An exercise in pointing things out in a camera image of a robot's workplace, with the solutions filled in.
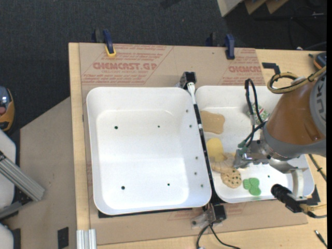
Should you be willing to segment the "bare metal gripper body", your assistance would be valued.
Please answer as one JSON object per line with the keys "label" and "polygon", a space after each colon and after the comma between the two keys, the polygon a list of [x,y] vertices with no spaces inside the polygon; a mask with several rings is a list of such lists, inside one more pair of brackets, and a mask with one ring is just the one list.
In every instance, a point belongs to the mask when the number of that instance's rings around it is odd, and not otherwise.
{"label": "bare metal gripper body", "polygon": [[252,164],[275,165],[278,162],[286,162],[290,159],[283,151],[281,142],[267,142],[266,140],[253,141],[241,154],[241,166]]}

